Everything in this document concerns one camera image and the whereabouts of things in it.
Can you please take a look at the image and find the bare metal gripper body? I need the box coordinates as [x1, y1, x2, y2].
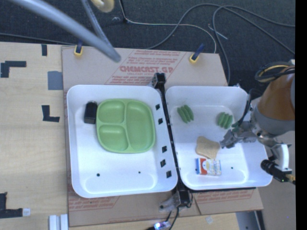
[234, 121, 283, 149]

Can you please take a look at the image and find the green ridged toy vegetable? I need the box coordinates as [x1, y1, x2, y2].
[177, 104, 195, 124]
[216, 111, 234, 130]

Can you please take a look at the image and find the tan toy bread slice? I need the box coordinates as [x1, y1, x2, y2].
[195, 136, 221, 160]

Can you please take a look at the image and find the white plastic tray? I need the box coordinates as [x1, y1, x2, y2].
[165, 85, 274, 191]
[66, 84, 179, 199]

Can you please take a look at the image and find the red, blue and white packet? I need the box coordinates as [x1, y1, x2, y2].
[194, 157, 222, 176]

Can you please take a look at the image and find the thin black rod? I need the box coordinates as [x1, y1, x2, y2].
[159, 85, 184, 192]

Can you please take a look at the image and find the green divided plate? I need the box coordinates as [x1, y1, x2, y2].
[95, 98, 157, 154]

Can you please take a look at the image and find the small black box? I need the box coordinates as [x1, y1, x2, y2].
[83, 101, 98, 125]

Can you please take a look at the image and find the brown cardboard board, red print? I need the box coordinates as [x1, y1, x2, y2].
[61, 46, 264, 227]

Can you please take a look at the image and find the black cylinder on white bracket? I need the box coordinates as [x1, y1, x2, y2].
[260, 143, 294, 183]

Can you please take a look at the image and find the black block with thin wires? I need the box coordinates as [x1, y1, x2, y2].
[176, 189, 193, 207]
[153, 72, 167, 89]

